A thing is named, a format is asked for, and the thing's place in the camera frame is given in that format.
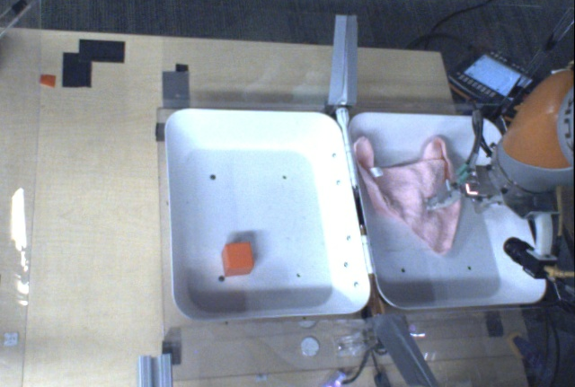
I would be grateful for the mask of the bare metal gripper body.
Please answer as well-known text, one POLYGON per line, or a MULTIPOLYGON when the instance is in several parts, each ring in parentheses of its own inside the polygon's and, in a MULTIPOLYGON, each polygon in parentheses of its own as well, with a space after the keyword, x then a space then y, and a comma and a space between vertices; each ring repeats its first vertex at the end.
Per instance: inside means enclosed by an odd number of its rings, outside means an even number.
POLYGON ((491 206, 503 204, 501 191, 493 181, 494 176, 490 164, 466 164, 459 171, 459 190, 463 197, 471 201, 477 214, 483 213, 491 206))

